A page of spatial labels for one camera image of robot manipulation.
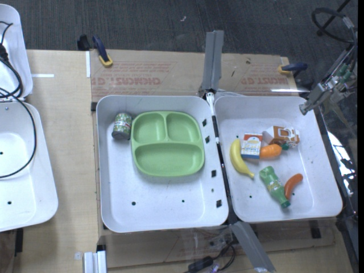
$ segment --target green bottle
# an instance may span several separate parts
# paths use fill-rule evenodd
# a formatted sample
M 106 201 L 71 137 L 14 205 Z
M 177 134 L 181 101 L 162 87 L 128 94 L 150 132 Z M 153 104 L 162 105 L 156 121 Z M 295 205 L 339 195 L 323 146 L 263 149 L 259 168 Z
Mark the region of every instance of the green bottle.
M 291 205 L 284 195 L 284 186 L 277 175 L 275 175 L 272 166 L 268 166 L 260 170 L 259 176 L 265 183 L 269 193 L 271 193 L 271 195 L 279 201 L 282 208 L 286 208 Z

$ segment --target blue clamp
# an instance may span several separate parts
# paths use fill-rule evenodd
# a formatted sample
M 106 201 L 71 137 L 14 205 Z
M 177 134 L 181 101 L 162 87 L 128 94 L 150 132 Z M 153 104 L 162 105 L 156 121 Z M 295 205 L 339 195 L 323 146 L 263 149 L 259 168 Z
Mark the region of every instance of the blue clamp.
M 286 66 L 278 66 L 278 72 L 283 75 L 289 75 L 292 71 L 295 71 L 293 76 L 296 77 L 301 71 L 306 70 L 308 65 L 306 63 L 289 64 Z
M 102 65 L 104 65 L 105 67 L 110 67 L 113 64 L 113 60 L 111 59 L 109 54 L 106 53 L 106 49 L 101 39 L 98 37 L 98 35 L 93 35 L 92 41 L 94 42 L 95 47 L 98 49 L 98 58 L 100 59 Z

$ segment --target green-labeled can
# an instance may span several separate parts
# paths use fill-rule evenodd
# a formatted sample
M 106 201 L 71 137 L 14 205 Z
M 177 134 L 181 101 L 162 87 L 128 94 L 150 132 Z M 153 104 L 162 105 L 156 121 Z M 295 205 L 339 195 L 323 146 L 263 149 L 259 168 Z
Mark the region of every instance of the green-labeled can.
M 129 113 L 118 113 L 115 117 L 112 137 L 114 139 L 130 139 L 132 120 L 133 118 Z

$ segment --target toy carrot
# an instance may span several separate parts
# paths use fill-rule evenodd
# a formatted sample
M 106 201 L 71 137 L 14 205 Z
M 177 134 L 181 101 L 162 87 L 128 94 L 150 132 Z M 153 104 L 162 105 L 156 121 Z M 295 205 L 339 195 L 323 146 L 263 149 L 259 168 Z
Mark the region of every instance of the toy carrot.
M 279 156 L 282 152 L 282 147 L 278 144 L 269 144 L 268 146 L 260 148 L 259 157 L 260 158 L 270 158 Z
M 287 180 L 284 185 L 284 195 L 289 200 L 291 198 L 292 190 L 303 179 L 302 174 L 297 173 Z

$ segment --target toy banana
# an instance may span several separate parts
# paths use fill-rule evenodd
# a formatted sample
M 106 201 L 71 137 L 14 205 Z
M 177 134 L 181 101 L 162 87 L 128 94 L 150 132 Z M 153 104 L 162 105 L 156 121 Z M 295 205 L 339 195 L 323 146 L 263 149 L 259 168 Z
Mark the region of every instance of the toy banana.
M 252 173 L 247 165 L 245 164 L 244 160 L 241 158 L 240 154 L 240 140 L 236 139 L 233 141 L 233 143 L 230 146 L 230 160 L 233 164 L 235 170 L 237 170 L 239 173 L 247 174 L 251 178 L 254 177 L 254 173 Z

